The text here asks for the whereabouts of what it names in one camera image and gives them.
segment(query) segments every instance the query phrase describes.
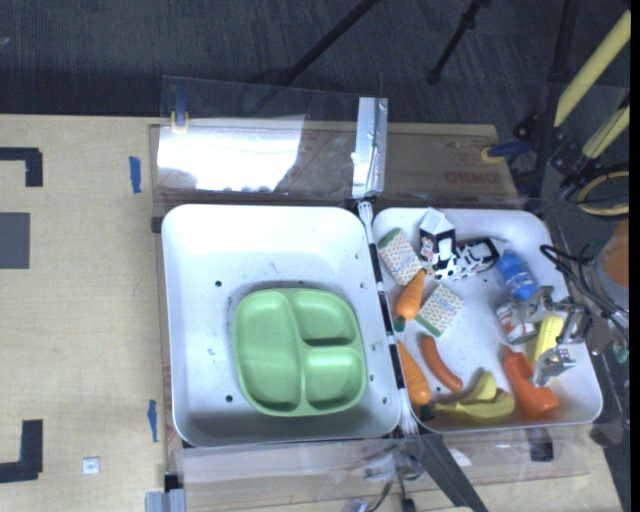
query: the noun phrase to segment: beige surface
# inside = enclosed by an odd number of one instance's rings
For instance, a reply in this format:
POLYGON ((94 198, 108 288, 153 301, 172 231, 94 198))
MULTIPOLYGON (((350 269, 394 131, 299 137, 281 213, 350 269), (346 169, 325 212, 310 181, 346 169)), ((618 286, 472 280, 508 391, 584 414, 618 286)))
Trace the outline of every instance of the beige surface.
MULTIPOLYGON (((42 188, 24 187, 23 164, 0 162, 0 211, 31 213, 31 268, 0 270, 0 459, 17 459, 21 420, 44 420, 44 471, 0 484, 3 512, 144 510, 145 493, 162 485, 164 422, 153 443, 146 416, 150 399, 164 414, 150 231, 155 121, 0 116, 3 146, 44 154, 42 188), (129 156, 141 160, 141 194, 129 156), (100 457, 100 474, 82 474, 88 456, 100 457)), ((620 509, 602 450, 589 447, 574 469, 553 480, 479 479, 477 489, 490 510, 620 509)), ((421 510, 451 506, 439 490, 413 497, 421 510)), ((399 510, 397 500, 379 510, 399 510)))

